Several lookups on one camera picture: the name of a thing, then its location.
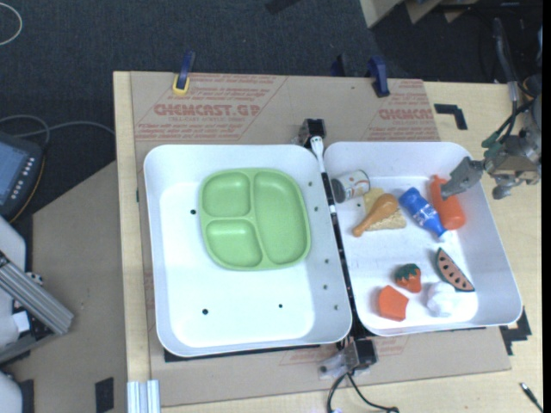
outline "white wire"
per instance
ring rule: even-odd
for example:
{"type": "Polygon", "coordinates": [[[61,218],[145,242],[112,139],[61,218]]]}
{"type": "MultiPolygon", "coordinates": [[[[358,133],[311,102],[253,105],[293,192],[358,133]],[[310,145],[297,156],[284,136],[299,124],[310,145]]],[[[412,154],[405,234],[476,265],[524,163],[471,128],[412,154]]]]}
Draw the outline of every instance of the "white wire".
{"type": "Polygon", "coordinates": [[[4,7],[4,8],[7,8],[9,9],[10,11],[12,11],[15,16],[17,17],[17,20],[19,20],[19,28],[17,29],[17,32],[15,32],[14,35],[12,35],[10,38],[8,38],[7,40],[5,41],[0,41],[0,46],[5,46],[7,45],[8,43],[11,43],[13,40],[15,40],[19,34],[21,33],[21,31],[23,30],[23,19],[21,17],[21,14],[19,14],[19,12],[17,12],[17,10],[15,8],[12,8],[11,6],[9,6],[8,4],[6,3],[2,3],[0,2],[0,7],[4,7]]]}

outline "black device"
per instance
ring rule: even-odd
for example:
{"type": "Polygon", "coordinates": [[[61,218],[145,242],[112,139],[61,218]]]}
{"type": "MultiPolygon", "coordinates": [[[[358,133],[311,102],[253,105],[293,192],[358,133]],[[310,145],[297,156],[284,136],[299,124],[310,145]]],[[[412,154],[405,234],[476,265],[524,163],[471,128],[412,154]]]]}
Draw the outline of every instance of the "black device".
{"type": "Polygon", "coordinates": [[[27,205],[40,179],[43,158],[39,145],[0,132],[0,215],[6,220],[27,205]]]}

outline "orange bottle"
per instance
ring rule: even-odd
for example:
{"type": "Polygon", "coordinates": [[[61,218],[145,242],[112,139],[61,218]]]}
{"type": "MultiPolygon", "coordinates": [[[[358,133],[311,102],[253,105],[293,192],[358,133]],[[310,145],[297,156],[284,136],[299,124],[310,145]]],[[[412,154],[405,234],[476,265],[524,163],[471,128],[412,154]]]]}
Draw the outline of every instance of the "orange bottle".
{"type": "Polygon", "coordinates": [[[465,225],[465,214],[461,209],[459,200],[455,195],[444,200],[440,193],[440,186],[446,183],[442,178],[434,175],[430,183],[430,197],[432,198],[432,206],[440,214],[442,225],[447,230],[456,230],[465,225]]]}

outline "blue clamp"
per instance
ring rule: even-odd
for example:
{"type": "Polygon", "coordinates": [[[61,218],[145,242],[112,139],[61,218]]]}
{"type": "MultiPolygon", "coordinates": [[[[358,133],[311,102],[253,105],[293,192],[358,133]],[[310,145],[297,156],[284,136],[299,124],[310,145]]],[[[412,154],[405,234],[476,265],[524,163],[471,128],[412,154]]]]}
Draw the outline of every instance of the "blue clamp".
{"type": "Polygon", "coordinates": [[[183,96],[188,92],[189,88],[189,73],[193,68],[195,62],[195,52],[187,51],[183,56],[182,69],[180,73],[174,77],[174,83],[172,84],[172,92],[175,95],[183,96]]]}
{"type": "Polygon", "coordinates": [[[377,96],[382,98],[383,96],[390,95],[387,84],[387,65],[385,65],[383,59],[378,55],[371,57],[369,60],[366,77],[375,77],[373,88],[377,96]]]}

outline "green plate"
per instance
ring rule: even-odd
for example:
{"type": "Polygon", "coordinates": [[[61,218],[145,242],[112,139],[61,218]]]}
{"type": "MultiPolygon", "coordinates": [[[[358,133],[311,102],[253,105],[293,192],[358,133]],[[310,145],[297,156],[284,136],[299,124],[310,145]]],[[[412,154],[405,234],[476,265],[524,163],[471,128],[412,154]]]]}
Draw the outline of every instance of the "green plate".
{"type": "Polygon", "coordinates": [[[199,193],[207,251],[222,267],[286,268],[310,250],[310,227],[296,181],[279,170],[224,170],[199,193]]]}

